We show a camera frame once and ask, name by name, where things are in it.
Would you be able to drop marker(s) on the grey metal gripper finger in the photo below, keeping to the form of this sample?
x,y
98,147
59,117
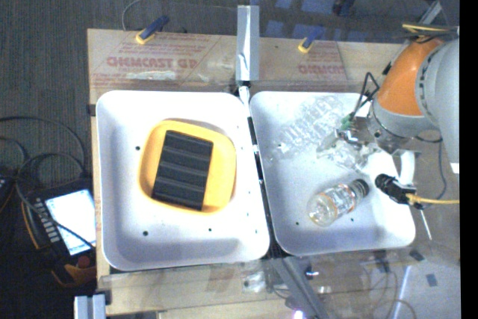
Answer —
x,y
345,134

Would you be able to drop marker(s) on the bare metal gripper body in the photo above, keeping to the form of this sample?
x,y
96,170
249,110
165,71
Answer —
x,y
392,142

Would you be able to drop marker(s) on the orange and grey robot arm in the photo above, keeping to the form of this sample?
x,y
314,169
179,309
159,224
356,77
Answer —
x,y
411,86

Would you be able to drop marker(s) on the clear bottle with orange label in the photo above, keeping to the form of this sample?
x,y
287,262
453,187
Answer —
x,y
334,202

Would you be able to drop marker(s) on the white plastic tray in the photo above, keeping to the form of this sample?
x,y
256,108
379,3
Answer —
x,y
298,190
179,239

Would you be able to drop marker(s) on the yellow plate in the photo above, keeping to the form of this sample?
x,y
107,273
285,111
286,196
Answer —
x,y
224,175

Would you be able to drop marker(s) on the black ribbed block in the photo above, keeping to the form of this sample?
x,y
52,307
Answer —
x,y
183,170

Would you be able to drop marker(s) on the brown cardboard board red print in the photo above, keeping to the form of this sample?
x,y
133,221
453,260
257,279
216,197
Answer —
x,y
157,59

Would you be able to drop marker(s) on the black cylinder on white bracket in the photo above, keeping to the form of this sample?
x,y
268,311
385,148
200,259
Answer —
x,y
392,186

